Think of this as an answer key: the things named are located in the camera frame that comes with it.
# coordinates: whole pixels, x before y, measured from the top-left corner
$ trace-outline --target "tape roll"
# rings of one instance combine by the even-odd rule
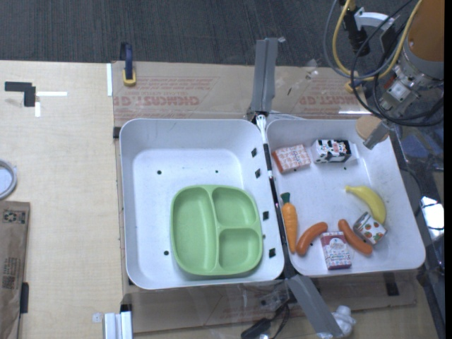
[[[5,168],[11,175],[11,183],[9,184],[5,191],[0,192],[0,200],[3,200],[4,198],[8,197],[11,194],[11,192],[14,191],[17,184],[17,174],[13,166],[7,163],[7,161],[0,159],[0,167]]]

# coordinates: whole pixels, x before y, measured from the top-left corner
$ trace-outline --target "white tape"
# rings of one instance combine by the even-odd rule
[[[35,101],[35,117],[41,117],[41,102],[39,100]]]
[[[67,97],[67,92],[36,92],[37,97]]]
[[[107,96],[111,97],[113,95],[113,83],[112,83],[112,65],[107,64]]]

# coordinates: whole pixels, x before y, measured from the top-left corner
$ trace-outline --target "toy carrot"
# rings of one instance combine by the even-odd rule
[[[284,220],[285,234],[287,237],[287,243],[289,244],[290,252],[295,252],[297,245],[297,233],[298,233],[298,215],[297,209],[290,203],[290,193],[285,192],[281,194],[283,205],[281,208],[282,218]]]

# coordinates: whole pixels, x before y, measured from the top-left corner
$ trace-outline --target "green plate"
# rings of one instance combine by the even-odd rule
[[[194,275],[245,273],[262,257],[254,199],[232,186],[189,186],[171,205],[171,243],[179,266]]]

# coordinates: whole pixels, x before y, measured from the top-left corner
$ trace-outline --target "white tray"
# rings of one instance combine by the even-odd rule
[[[374,246],[370,257],[349,247],[352,266],[348,269],[328,270],[317,238],[305,256],[291,254],[297,271],[311,277],[348,275],[388,270],[419,268],[425,260],[425,247],[400,170],[387,138],[373,150],[362,144],[355,131],[355,120],[275,120],[268,125],[270,150],[303,144],[309,151],[319,138],[341,138],[354,143],[359,158],[344,163],[315,164],[280,174],[273,169],[278,193],[290,192],[290,200],[297,208],[299,235],[319,221],[328,223],[328,231],[338,230],[338,221],[345,218],[350,226],[369,208],[363,201],[344,190],[345,185],[367,185],[377,191],[386,204],[386,236]]]
[[[132,282],[154,290],[261,282],[282,273],[284,258],[266,159],[261,135],[252,123],[134,119],[121,128],[119,141],[126,269]],[[235,186],[254,197],[261,217],[263,255],[246,275],[195,277],[177,265],[171,250],[171,201],[178,190],[196,184]]]

